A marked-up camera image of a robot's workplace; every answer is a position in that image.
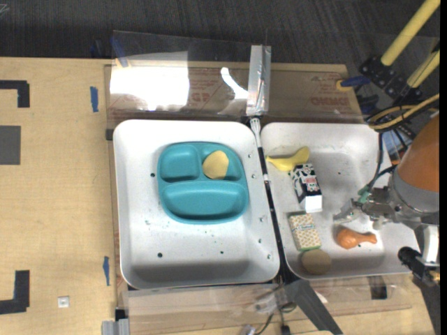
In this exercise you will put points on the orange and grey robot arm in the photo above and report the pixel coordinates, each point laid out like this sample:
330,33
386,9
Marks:
420,159

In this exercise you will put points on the green and white packet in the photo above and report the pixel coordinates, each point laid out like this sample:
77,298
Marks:
304,231

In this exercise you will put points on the small white square block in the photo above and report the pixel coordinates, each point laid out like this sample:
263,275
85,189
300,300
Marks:
63,301

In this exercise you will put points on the yellow banana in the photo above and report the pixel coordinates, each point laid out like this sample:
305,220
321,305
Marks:
290,161

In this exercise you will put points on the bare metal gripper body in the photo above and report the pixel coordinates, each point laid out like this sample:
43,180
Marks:
379,202

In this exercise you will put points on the orange chicken drumstick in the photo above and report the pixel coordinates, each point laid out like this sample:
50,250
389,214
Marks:
351,238

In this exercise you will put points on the black cylinder on white bracket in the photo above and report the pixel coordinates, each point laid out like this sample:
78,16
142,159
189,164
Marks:
427,253

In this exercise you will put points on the teal divided plate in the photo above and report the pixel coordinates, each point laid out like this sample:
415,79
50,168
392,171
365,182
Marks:
202,197

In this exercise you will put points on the black and white milk carton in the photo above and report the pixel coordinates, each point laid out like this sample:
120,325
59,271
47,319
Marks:
307,187

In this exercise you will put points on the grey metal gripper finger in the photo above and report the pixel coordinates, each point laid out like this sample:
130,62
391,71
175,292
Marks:
344,217
352,206

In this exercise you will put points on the brown round biscuit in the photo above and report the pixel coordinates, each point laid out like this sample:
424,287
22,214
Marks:
316,262

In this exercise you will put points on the white plastic tray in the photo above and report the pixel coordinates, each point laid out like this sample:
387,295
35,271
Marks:
195,253
349,152

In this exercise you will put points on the tan round biscuit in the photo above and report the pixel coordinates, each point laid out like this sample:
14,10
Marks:
216,165

